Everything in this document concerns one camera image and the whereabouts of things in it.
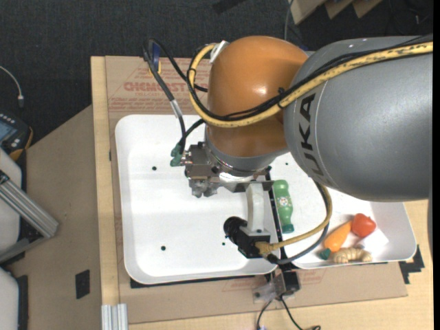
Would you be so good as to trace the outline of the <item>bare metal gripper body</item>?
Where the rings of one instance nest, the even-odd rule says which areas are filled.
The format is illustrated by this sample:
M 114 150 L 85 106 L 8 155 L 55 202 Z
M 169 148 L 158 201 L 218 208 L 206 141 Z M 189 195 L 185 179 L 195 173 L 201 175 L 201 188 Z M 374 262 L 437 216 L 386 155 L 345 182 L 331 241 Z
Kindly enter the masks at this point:
M 270 171 L 270 158 L 228 155 L 207 142 L 199 142 L 186 151 L 183 165 L 191 180 L 220 183 L 266 175 Z

